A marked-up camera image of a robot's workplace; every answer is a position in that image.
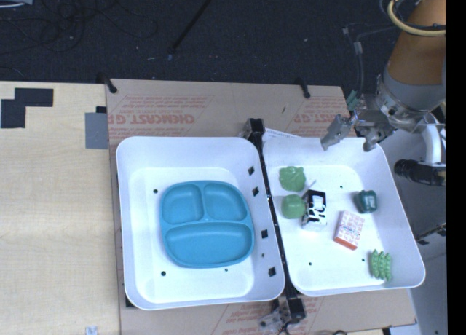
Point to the orange and white carton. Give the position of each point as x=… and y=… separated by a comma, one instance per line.
x=348, y=229

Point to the light green apple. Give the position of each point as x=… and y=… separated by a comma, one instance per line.
x=292, y=207

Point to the white plastic tray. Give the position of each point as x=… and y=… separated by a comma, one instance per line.
x=145, y=217
x=327, y=264

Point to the green pea pods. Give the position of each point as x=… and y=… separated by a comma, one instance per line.
x=381, y=265

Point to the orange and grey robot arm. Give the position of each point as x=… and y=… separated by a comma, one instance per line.
x=418, y=53

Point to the brown cardboard board red print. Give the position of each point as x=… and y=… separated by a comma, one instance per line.
x=218, y=111

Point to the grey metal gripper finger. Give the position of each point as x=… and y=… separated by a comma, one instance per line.
x=333, y=133
x=371, y=140

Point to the black and white carton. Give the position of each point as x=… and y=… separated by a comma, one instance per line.
x=315, y=211

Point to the blue divided plate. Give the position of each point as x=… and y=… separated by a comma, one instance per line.
x=207, y=224

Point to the dark green bell pepper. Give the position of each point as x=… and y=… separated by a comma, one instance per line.
x=365, y=201

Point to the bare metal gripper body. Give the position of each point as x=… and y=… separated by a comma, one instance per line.
x=386, y=117

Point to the light green lettuce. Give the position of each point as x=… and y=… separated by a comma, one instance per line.
x=291, y=178

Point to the thin black rod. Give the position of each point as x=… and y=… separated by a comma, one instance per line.
x=271, y=202

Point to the black cylinder on white bracket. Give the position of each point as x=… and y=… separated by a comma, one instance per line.
x=422, y=169

